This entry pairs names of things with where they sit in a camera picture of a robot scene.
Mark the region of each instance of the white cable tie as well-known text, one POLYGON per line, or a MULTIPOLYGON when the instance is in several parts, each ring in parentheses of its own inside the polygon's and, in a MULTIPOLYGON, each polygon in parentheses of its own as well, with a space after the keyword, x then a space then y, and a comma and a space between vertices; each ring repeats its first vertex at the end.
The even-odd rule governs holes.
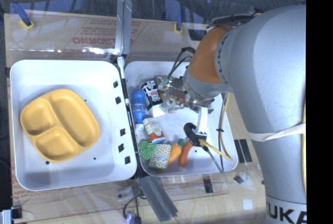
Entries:
POLYGON ((294 134, 304 134, 306 132, 306 123, 302 123, 291 128, 279 131, 277 133, 251 133, 249 132, 249 136, 251 140, 257 142, 266 142, 269 140, 282 138, 289 135, 294 134))

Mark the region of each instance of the black hole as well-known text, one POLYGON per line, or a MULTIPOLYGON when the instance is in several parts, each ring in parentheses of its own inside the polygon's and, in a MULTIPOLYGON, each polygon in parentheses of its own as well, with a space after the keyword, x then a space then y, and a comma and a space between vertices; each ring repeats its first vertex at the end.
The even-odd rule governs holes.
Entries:
POLYGON ((124 150, 124 144, 122 143, 121 145, 118 146, 118 151, 119 153, 124 150))
POLYGON ((131 162, 131 158, 129 156, 125 157, 125 165, 131 162))
POLYGON ((120 99, 120 97, 118 96, 118 97, 116 98, 116 103, 119 104, 120 102, 121 102, 121 99, 120 99))

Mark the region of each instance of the yellow divided plate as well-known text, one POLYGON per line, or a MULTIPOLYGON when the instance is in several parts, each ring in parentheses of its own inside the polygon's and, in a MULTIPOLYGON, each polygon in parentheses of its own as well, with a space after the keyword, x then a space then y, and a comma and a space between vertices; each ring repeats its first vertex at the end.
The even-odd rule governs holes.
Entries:
POLYGON ((27 104, 20 122, 27 137, 47 161, 71 159, 99 139, 99 124, 86 103, 74 91, 58 89, 27 104))

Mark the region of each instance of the blue water bottle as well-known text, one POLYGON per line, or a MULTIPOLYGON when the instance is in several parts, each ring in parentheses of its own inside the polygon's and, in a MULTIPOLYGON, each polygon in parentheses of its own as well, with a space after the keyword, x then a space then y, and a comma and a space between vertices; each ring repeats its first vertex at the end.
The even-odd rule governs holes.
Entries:
POLYGON ((143 130, 142 119, 146 114, 145 93, 143 91, 134 91, 132 93, 132 114, 136 120, 135 128, 143 130))

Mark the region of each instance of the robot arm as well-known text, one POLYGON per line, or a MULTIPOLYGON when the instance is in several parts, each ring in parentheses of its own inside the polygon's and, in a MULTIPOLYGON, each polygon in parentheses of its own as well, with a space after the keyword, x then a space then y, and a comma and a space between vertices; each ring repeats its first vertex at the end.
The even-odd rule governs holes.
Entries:
POLYGON ((267 223, 307 223, 302 134, 263 142, 297 126, 305 103, 304 5, 267 11, 246 24, 214 27, 184 75, 187 101, 233 92, 262 168, 267 223))

